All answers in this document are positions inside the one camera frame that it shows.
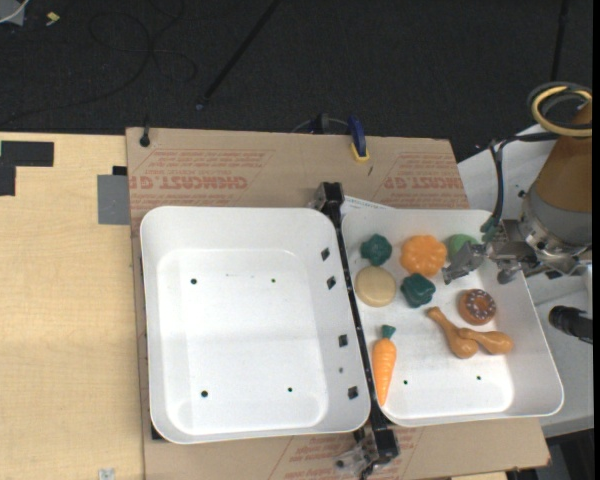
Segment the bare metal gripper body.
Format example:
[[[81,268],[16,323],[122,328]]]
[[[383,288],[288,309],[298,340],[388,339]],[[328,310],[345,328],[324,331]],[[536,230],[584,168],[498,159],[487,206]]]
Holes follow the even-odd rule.
[[[504,219],[490,241],[490,257],[501,271],[541,271],[572,275],[592,263],[590,246],[576,245],[547,230],[541,223]]]

